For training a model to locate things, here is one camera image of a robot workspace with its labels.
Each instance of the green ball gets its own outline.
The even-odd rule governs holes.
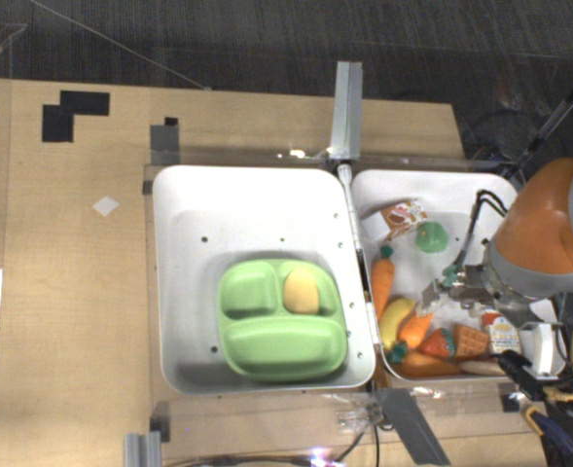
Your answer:
[[[441,253],[448,246],[448,234],[438,222],[425,222],[418,227],[415,245],[425,253]]]

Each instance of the yellow banana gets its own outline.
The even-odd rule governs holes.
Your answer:
[[[414,301],[400,298],[390,303],[379,318],[379,333],[384,352],[392,349],[396,342],[399,325],[412,312],[414,306]]]

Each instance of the wooden tabletop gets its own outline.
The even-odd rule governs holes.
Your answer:
[[[42,106],[61,90],[109,92],[109,115],[75,116],[73,143],[43,143]],[[363,152],[463,156],[446,104],[365,100],[362,114]],[[0,467],[122,465],[124,435],[147,431],[150,126],[177,118],[183,151],[316,154],[332,115],[331,98],[0,80]],[[103,198],[119,204],[106,217]],[[442,439],[454,465],[544,463],[517,415],[521,434],[480,437],[459,433],[461,413],[437,417],[455,428]],[[382,451],[381,465],[410,465],[395,436]],[[349,458],[373,457],[364,445]]]

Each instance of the white diamond sticker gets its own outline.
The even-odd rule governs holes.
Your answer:
[[[94,204],[93,209],[95,209],[102,216],[106,217],[109,216],[109,214],[111,214],[111,211],[113,211],[119,205],[120,205],[119,202],[107,196],[99,200],[96,204]]]

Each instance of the green plate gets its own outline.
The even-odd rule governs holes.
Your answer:
[[[319,312],[293,314],[282,303],[284,280],[294,269],[316,280]],[[317,265],[293,260],[239,263],[219,284],[219,332],[228,365],[264,382],[319,378],[346,356],[346,328],[334,279]]]

